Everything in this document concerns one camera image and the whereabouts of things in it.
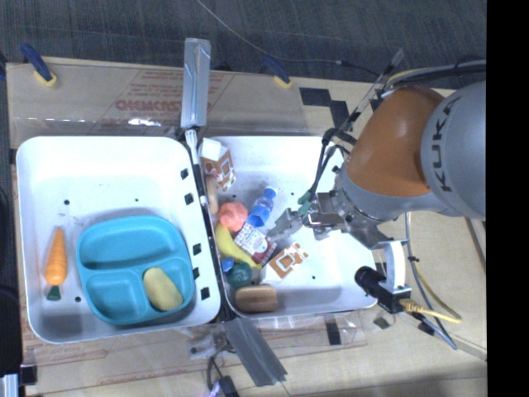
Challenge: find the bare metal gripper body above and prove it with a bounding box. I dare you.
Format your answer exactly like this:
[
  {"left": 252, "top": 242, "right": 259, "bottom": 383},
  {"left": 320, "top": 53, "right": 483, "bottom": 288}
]
[{"left": 303, "top": 189, "right": 365, "bottom": 242}]

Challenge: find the clear bottle with blue cap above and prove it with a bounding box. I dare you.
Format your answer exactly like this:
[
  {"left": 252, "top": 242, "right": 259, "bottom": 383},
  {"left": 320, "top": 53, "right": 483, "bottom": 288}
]
[{"left": 245, "top": 186, "right": 279, "bottom": 228}]

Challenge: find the small white and orange carton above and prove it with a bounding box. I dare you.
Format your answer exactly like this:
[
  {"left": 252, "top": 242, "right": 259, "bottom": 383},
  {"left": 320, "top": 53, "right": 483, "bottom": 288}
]
[{"left": 268, "top": 242, "right": 310, "bottom": 280}]

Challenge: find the red and white packet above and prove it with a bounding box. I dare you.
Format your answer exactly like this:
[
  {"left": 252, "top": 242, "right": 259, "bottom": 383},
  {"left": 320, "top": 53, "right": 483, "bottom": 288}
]
[{"left": 233, "top": 222, "right": 278, "bottom": 265}]

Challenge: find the orange round toy fruit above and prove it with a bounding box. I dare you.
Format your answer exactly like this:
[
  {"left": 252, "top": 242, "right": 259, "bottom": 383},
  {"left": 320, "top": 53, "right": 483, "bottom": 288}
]
[{"left": 217, "top": 201, "right": 250, "bottom": 233}]

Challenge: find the yellow banana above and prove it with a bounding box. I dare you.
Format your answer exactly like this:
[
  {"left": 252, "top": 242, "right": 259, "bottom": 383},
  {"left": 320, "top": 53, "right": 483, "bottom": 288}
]
[{"left": 214, "top": 222, "right": 263, "bottom": 270}]

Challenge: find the white plastic tray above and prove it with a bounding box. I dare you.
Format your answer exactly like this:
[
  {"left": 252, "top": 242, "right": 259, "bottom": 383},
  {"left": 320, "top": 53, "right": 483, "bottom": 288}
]
[
  {"left": 15, "top": 135, "right": 222, "bottom": 344},
  {"left": 197, "top": 135, "right": 379, "bottom": 319}
]

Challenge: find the dark green round toy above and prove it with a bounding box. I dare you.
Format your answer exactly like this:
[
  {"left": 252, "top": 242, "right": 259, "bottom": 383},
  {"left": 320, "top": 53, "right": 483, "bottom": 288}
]
[{"left": 226, "top": 261, "right": 254, "bottom": 289}]

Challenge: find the brown bread bun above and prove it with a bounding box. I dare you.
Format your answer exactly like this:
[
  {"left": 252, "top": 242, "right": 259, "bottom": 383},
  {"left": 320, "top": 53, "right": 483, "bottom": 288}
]
[{"left": 235, "top": 284, "right": 279, "bottom": 314}]

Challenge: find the beige toy sausage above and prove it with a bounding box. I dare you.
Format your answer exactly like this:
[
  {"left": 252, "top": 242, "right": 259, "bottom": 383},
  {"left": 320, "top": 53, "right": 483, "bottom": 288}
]
[{"left": 205, "top": 175, "right": 221, "bottom": 217}]

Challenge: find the large white and orange carton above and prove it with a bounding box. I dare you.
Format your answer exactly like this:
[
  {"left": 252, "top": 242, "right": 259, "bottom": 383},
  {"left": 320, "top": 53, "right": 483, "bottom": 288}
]
[{"left": 198, "top": 137, "right": 238, "bottom": 194}]

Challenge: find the yellow toy potato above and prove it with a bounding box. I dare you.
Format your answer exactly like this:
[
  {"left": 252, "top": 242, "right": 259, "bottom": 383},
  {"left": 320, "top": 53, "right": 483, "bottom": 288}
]
[{"left": 142, "top": 266, "right": 185, "bottom": 313}]

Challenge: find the blue divided plate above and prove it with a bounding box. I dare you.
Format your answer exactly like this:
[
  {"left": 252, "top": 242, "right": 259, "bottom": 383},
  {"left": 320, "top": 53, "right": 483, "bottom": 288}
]
[{"left": 75, "top": 214, "right": 197, "bottom": 328}]

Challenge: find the brown cardboard board red print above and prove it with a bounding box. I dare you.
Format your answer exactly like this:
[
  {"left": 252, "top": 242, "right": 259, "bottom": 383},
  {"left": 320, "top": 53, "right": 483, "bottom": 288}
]
[{"left": 5, "top": 56, "right": 369, "bottom": 397}]

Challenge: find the orange carrot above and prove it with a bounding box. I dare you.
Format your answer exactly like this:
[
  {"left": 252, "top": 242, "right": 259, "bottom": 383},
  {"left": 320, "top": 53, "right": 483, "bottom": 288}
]
[{"left": 44, "top": 227, "right": 69, "bottom": 303}]

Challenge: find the black cylinder on white bracket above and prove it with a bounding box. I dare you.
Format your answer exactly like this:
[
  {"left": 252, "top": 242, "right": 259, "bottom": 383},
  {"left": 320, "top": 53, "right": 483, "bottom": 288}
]
[{"left": 354, "top": 240, "right": 413, "bottom": 315}]

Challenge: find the black block with thin wires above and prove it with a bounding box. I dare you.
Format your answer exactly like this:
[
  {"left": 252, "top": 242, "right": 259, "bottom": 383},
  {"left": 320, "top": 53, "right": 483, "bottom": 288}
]
[{"left": 216, "top": 375, "right": 241, "bottom": 397}]

